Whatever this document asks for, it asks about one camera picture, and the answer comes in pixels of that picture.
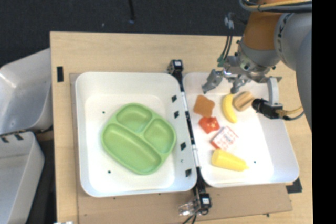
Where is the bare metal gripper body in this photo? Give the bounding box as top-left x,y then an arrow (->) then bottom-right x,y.
224,52 -> 271,84

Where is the tan hot dog bun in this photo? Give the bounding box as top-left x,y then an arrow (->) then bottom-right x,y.
232,90 -> 255,112

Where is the orange toast slice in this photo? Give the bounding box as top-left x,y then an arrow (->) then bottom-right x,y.
193,94 -> 216,118

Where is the yellow banana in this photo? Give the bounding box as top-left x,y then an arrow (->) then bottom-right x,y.
221,93 -> 238,124

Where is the thin black and white rod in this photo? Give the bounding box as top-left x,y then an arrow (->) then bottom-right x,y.
176,72 -> 206,195

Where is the white and red checked carton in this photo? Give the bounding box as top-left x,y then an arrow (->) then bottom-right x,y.
209,125 -> 239,153

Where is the white plastic tray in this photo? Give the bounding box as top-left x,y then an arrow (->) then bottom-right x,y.
75,71 -> 198,198
182,71 -> 301,189

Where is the yellow squeeze bottle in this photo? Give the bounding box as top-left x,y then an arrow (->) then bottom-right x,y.
211,148 -> 250,173

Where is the pale wood board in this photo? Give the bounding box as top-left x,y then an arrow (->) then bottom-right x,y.
49,31 -> 312,224

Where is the green divided plate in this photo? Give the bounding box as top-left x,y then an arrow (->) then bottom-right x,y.
100,102 -> 177,176

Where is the black block with wires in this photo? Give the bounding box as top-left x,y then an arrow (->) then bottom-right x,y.
167,59 -> 184,73
198,193 -> 212,209

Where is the black cylinder on white bracket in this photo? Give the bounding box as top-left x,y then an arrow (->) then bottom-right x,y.
251,77 -> 284,120

